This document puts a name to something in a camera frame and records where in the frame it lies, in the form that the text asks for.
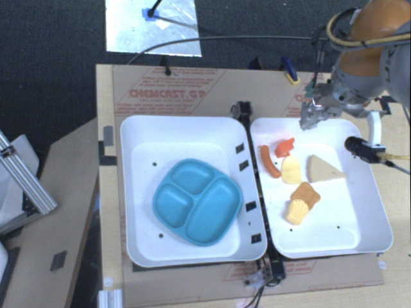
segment blue plate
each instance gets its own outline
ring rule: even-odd
[[[243,201],[238,185],[200,160],[177,163],[157,188],[153,209],[170,230],[200,246],[217,243]]]

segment blue clip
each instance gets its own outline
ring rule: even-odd
[[[287,57],[281,57],[281,63],[284,68],[287,70],[286,77],[293,85],[296,85],[300,82],[300,79],[297,76],[297,71],[295,70],[294,64]]]
[[[147,22],[155,22],[155,19],[158,18],[158,17],[160,17],[160,13],[159,13],[159,11],[156,9],[156,10],[154,10],[154,15],[153,15],[153,17],[149,17],[149,16],[148,16],[148,11],[149,11],[150,9],[151,9],[151,8],[142,9],[142,10],[141,10],[141,13],[142,13],[144,19],[145,19]]]

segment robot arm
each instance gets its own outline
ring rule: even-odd
[[[306,96],[311,103],[302,105],[303,130],[342,112],[368,117],[371,111],[365,107],[384,90],[410,108],[410,11],[405,0],[371,0],[356,14],[345,39],[333,32],[347,12],[330,20],[327,34],[331,46],[341,54],[331,80],[308,89]]]

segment dark floor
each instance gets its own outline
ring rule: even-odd
[[[195,4],[201,37],[310,37],[334,14],[367,1],[195,0]],[[0,130],[10,140],[25,133],[41,155],[50,144],[96,117],[95,65],[125,64],[130,54],[105,50],[105,0],[0,0],[0,15]],[[313,51],[305,41],[219,40],[201,45],[202,58],[170,57],[171,66],[246,69],[260,56],[265,67],[277,69],[286,55],[297,70],[313,70]],[[336,57],[327,55],[324,71]],[[160,60],[148,55],[136,64],[159,65]]]

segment beige triangular toy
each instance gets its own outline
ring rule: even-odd
[[[316,155],[310,156],[308,161],[308,180],[309,182],[322,182],[325,180],[345,178],[342,173],[330,163],[322,160]]]

